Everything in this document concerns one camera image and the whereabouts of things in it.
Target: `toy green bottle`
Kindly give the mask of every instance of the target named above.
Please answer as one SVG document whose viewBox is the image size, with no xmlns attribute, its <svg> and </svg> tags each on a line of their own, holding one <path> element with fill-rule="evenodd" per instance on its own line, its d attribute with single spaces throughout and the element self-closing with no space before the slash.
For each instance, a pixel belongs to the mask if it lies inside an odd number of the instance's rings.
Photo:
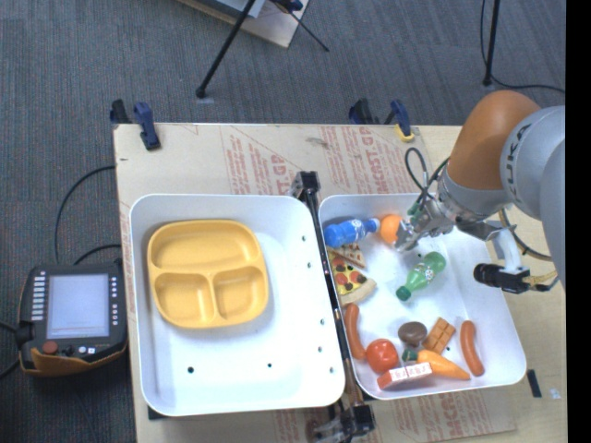
<svg viewBox="0 0 591 443">
<path fill-rule="evenodd" d="M 445 257 L 437 251 L 431 251 L 410 270 L 406 284 L 396 290 L 396 296 L 403 302 L 407 301 L 413 292 L 427 287 L 445 268 L 445 264 Z"/>
</svg>

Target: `blue bottle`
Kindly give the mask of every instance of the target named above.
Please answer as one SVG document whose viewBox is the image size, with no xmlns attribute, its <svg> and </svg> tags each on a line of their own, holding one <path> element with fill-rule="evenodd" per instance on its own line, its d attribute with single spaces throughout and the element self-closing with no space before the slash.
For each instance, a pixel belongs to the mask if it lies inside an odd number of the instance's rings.
<svg viewBox="0 0 591 443">
<path fill-rule="evenodd" d="M 380 220 L 347 220 L 335 223 L 324 229 L 324 242 L 329 247 L 341 247 L 365 238 L 368 233 L 374 233 L 380 228 Z"/>
</svg>

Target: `gray carpet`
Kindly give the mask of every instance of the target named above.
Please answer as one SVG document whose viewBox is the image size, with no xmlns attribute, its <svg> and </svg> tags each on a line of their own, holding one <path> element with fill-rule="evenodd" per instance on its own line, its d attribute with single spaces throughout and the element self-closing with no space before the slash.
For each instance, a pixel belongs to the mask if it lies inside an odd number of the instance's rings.
<svg viewBox="0 0 591 443">
<path fill-rule="evenodd" d="M 203 102 L 195 90 L 227 23 L 175 0 L 0 0 L 0 320 L 17 325 L 29 270 L 54 262 L 68 189 L 114 162 L 116 99 L 130 116 L 147 102 L 157 122 L 286 124 L 347 124 L 365 97 L 381 122 L 396 98 L 413 125 L 461 125 L 480 98 L 508 85 L 542 107 L 565 104 L 566 0 L 501 0 L 488 87 L 482 44 L 486 54 L 493 0 L 481 29 L 482 4 L 310 0 L 302 21 L 329 52 L 301 28 L 288 49 L 240 32 Z M 70 264 L 119 242 L 113 171 L 74 191 L 56 242 Z M 16 357 L 0 329 L 0 372 Z M 0 380 L 0 407 L 3 442 L 136 439 L 127 356 L 71 378 L 17 368 Z"/>
</svg>

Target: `white plastic tray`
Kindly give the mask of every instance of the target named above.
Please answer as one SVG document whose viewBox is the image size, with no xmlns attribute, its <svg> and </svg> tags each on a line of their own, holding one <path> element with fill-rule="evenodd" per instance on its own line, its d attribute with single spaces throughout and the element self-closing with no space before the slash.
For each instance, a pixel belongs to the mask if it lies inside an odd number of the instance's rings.
<svg viewBox="0 0 591 443">
<path fill-rule="evenodd" d="M 333 196 L 320 204 L 320 222 L 324 228 L 351 218 L 382 218 L 389 213 L 405 216 L 415 200 L 416 194 Z M 438 317 L 443 317 L 456 331 L 442 355 L 469 372 L 459 342 L 460 326 L 469 318 L 476 324 L 476 348 L 486 370 L 481 377 L 466 381 L 429 376 L 381 390 L 378 376 L 367 362 L 353 359 L 356 380 L 368 395 L 391 400 L 505 386 L 523 378 L 525 354 L 503 292 L 473 277 L 477 263 L 490 262 L 484 242 L 454 229 L 436 238 L 423 238 L 415 249 L 403 253 L 396 252 L 378 234 L 367 236 L 359 244 L 368 263 L 367 275 L 378 283 L 375 292 L 358 303 L 359 336 L 365 346 L 377 338 L 388 338 L 402 356 L 404 346 L 398 338 L 401 325 L 420 321 L 429 330 Z M 426 289 L 401 302 L 395 290 L 405 283 L 408 271 L 420 257 L 433 250 L 447 259 L 445 269 Z"/>
<path fill-rule="evenodd" d="M 247 323 L 181 329 L 159 313 L 147 245 L 168 222 L 230 219 L 257 236 L 269 302 Z M 141 389 L 168 416 L 317 407 L 337 401 L 344 369 L 312 216 L 288 196 L 149 195 L 130 211 Z"/>
</svg>

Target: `yellow divided plate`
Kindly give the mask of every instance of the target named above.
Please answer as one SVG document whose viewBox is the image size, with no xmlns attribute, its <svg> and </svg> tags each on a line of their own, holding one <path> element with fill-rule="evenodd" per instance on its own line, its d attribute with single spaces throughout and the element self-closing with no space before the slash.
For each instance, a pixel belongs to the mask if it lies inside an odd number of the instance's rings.
<svg viewBox="0 0 591 443">
<path fill-rule="evenodd" d="M 165 224 L 148 243 L 148 273 L 158 310 L 182 328 L 244 323 L 269 299 L 259 241 L 238 221 Z"/>
</svg>

